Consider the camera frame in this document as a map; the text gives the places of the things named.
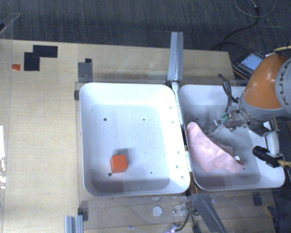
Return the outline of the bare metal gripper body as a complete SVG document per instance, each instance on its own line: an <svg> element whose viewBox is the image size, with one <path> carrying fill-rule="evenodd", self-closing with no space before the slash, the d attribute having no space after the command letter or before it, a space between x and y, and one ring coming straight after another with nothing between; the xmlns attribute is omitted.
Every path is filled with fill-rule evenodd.
<svg viewBox="0 0 291 233"><path fill-rule="evenodd" d="M229 129L236 127L247 127L250 131L259 136L266 136L272 130L264 126L262 121L251 117L245 110L237 109L230 112L224 126Z"/></svg>

